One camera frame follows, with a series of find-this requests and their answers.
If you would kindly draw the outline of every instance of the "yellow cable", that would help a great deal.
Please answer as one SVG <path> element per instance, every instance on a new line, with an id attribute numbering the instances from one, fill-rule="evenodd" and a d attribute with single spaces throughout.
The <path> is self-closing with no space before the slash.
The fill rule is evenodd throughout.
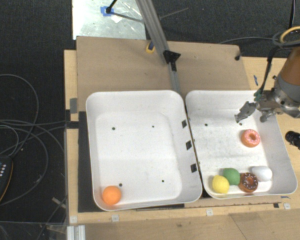
<path id="1" fill-rule="evenodd" d="M 292 31 L 296 31 L 296 30 L 300 30 L 300 26 L 294 26 L 289 28 L 288 30 L 286 30 L 285 32 L 283 32 L 280 36 L 280 43 L 284 43 L 284 38 L 286 37 L 286 35 L 290 34 Z"/>

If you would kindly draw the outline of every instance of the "toy food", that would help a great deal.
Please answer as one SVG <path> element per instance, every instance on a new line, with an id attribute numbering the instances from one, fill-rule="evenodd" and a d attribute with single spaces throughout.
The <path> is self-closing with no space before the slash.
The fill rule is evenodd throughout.
<path id="1" fill-rule="evenodd" d="M 252 129 L 245 130 L 241 135 L 242 143 L 249 148 L 257 146 L 260 143 L 260 140 L 259 134 Z"/>
<path id="2" fill-rule="evenodd" d="M 117 186 L 107 186 L 102 192 L 102 199 L 107 205 L 115 205 L 121 199 L 121 191 Z"/>
<path id="3" fill-rule="evenodd" d="M 250 172 L 240 174 L 239 188 L 247 193 L 251 193 L 258 188 L 257 177 Z"/>
<path id="4" fill-rule="evenodd" d="M 260 182 L 267 182 L 272 179 L 272 170 L 267 166 L 254 166 L 251 171 Z"/>
<path id="5" fill-rule="evenodd" d="M 212 180 L 212 188 L 215 192 L 220 194 L 226 194 L 229 191 L 229 181 L 220 175 L 216 175 Z"/>
<path id="6" fill-rule="evenodd" d="M 224 168 L 223 176 L 228 180 L 230 185 L 239 185 L 240 173 L 234 168 Z"/>

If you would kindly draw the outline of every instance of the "white tray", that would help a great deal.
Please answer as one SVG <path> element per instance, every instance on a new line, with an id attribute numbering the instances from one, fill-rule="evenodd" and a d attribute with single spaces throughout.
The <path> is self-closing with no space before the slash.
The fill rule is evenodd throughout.
<path id="1" fill-rule="evenodd" d="M 162 91 L 96 92 L 86 101 L 92 187 L 105 211 L 182 204 L 202 194 L 184 101 Z M 102 191 L 120 186 L 107 205 Z"/>
<path id="2" fill-rule="evenodd" d="M 297 189 L 297 179 L 288 156 L 277 119 L 272 116 L 261 123 L 256 110 L 252 116 L 236 123 L 235 114 L 246 101 L 253 102 L 255 91 L 204 91 L 187 94 L 190 127 L 202 174 L 203 186 L 216 199 L 249 196 L 291 194 Z M 256 130 L 261 142 L 249 148 L 241 143 L 241 133 Z M 253 166 L 268 166 L 273 173 L 271 181 L 259 182 L 253 193 L 245 193 L 238 186 L 230 186 L 227 194 L 212 189 L 212 178 L 221 175 L 223 168 L 249 172 Z"/>

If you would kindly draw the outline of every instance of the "white ball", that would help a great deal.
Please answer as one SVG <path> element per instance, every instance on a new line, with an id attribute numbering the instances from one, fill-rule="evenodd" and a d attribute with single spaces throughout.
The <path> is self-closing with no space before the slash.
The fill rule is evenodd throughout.
<path id="1" fill-rule="evenodd" d="M 254 166 L 251 171 L 260 182 L 268 182 L 272 179 L 272 170 L 267 166 Z"/>

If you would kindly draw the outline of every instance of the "black carpet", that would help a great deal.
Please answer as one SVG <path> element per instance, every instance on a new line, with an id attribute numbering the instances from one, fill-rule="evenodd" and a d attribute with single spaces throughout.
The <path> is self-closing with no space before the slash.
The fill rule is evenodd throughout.
<path id="1" fill-rule="evenodd" d="M 288 27 L 292 0 L 153 0 L 159 16 L 189 8 L 161 21 L 168 40 L 219 43 L 224 40 L 271 37 Z M 300 25 L 296 0 L 294 25 Z M 237 41 L 245 56 L 264 57 L 269 41 Z M 29 81 L 40 102 L 37 123 L 65 120 L 63 51 L 75 49 L 72 40 L 71 0 L 0 0 L 0 74 L 15 74 Z M 0 77 L 0 119 L 32 122 L 35 96 L 19 79 Z M 48 125 L 46 129 L 63 124 Z M 34 133 L 40 133 L 36 127 Z M 63 143 L 63 129 L 53 131 Z M 0 206 L 0 221 L 45 222 L 56 208 L 55 197 L 65 197 L 64 157 L 47 134 L 40 136 L 49 153 L 48 171 L 35 190 Z M 13 133 L 0 131 L 0 151 L 14 141 Z M 15 158 L 13 178 L 2 202 L 30 189 L 45 168 L 41 144 L 27 141 Z M 64 210 L 51 219 L 61 222 Z"/>

